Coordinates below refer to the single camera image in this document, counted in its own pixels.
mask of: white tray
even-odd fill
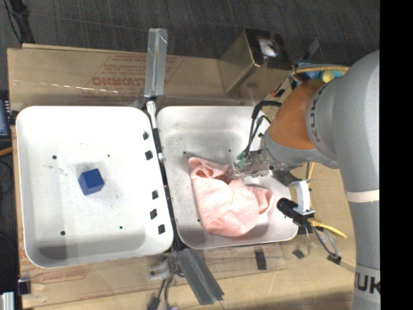
[[[248,143],[251,113],[252,107],[167,107],[157,116],[177,231],[191,248],[280,242],[297,233],[298,226],[276,208],[280,198],[291,198],[289,189],[271,176],[245,179],[246,183],[272,190],[275,196],[273,206],[247,234],[237,238],[218,236],[207,233],[199,222],[188,159],[199,156],[221,164],[235,161]],[[264,120],[257,134],[267,128]],[[259,142],[256,137],[251,149],[258,149]]]
[[[170,215],[150,123],[142,111],[29,107],[17,116],[16,132],[25,249],[36,265],[116,260],[170,247]],[[153,158],[147,160],[149,150]],[[77,179],[94,168],[105,186],[85,196]],[[151,219],[154,209],[157,215]]]

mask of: black pole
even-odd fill
[[[22,0],[9,0],[12,7],[12,16],[19,27],[21,41],[34,44],[34,37],[28,22],[28,8]]]

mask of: pink cloth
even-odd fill
[[[209,233],[243,235],[257,225],[258,216],[270,207],[272,192],[247,186],[241,178],[228,181],[229,165],[202,158],[190,158],[188,163],[199,217]]]

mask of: dark gray carpet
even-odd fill
[[[23,1],[39,44],[146,52],[148,29],[161,27],[168,30],[169,54],[220,57],[243,28],[256,28],[281,34],[292,61],[316,38],[328,63],[351,65],[379,48],[380,0]],[[19,42],[0,1],[0,91],[8,90],[8,47]],[[0,178],[0,233],[15,243],[11,174],[1,165]],[[0,256],[6,263],[1,248]]]

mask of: blue block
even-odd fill
[[[99,192],[105,184],[99,169],[82,172],[78,181],[84,195]]]

